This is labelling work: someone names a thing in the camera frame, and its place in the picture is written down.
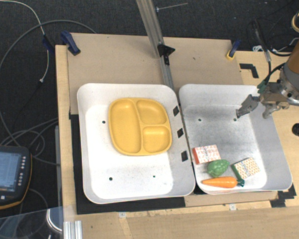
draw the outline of yellow divided plate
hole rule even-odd
[[[109,127],[115,149],[126,155],[154,155],[167,151],[172,142],[165,108],[157,101],[122,98],[111,103]]]

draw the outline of white tray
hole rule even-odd
[[[244,187],[221,189],[201,183],[211,176],[206,163],[197,165],[194,161],[197,184],[208,194],[285,190],[292,184],[274,121],[262,117],[265,107],[259,104],[250,114],[234,120],[236,109],[249,94],[257,96],[256,87],[189,84],[179,90],[191,150],[216,144],[222,159],[233,164],[252,157],[261,170],[247,178]],[[223,176],[235,177],[235,174],[229,167]]]
[[[119,98],[149,98],[166,109],[172,145],[162,154],[127,156],[112,145],[108,125],[110,104]],[[183,134],[175,92],[164,85],[86,84],[78,93],[83,189],[97,204],[178,197],[190,194],[195,186],[188,145]]]

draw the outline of orange toy carrot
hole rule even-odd
[[[231,177],[231,176],[225,176],[225,177],[218,177],[218,178],[203,180],[202,184],[213,186],[213,187],[231,189],[237,185],[243,187],[245,185],[245,181],[237,180],[236,178]]]

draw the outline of display screen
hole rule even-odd
[[[20,155],[0,152],[0,188],[14,191]]]

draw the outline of green pepper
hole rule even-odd
[[[216,178],[227,170],[229,164],[225,159],[211,161],[207,166],[207,173]]]

